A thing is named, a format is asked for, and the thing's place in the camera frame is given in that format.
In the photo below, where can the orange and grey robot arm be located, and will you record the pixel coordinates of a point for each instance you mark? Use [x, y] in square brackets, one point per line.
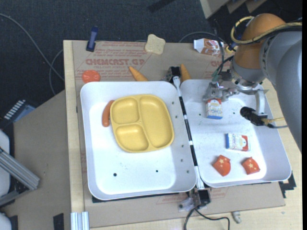
[280, 63]

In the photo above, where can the brown cardboard board red print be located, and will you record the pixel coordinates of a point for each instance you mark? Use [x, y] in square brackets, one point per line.
[134, 59]

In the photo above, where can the thin black and white rod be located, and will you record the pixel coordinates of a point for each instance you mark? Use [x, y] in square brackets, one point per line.
[189, 135]

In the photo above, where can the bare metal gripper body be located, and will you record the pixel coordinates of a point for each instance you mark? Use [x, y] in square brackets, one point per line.
[226, 83]

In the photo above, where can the orange round tomato slice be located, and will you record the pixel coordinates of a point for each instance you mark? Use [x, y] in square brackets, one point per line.
[91, 76]

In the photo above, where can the white and orange milk carton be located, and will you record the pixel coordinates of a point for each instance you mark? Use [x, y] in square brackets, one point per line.
[208, 46]

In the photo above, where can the white plastic tray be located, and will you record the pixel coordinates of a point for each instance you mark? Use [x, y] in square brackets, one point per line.
[134, 171]
[216, 140]

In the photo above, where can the orange carrot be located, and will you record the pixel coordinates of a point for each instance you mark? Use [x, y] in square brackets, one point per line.
[138, 75]
[185, 72]

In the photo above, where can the beige bread slice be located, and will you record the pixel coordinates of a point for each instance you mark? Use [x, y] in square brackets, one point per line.
[154, 45]

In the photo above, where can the orange sausage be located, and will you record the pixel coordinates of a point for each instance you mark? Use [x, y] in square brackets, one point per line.
[105, 116]

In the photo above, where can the white red and blue carton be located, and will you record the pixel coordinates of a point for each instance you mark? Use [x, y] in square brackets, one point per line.
[237, 142]

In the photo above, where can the black cylinder on white bracket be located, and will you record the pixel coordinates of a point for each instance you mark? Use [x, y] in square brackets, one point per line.
[250, 115]

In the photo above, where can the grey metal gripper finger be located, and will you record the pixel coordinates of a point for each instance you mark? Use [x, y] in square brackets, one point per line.
[208, 93]
[227, 95]

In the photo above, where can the yellow divided plate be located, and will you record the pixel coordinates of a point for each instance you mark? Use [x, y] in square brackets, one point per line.
[144, 123]

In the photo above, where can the red wedge with yellow stars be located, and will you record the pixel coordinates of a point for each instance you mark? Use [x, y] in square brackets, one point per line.
[221, 165]
[250, 166]

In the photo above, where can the white orange and blue carton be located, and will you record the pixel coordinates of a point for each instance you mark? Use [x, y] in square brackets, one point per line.
[214, 109]

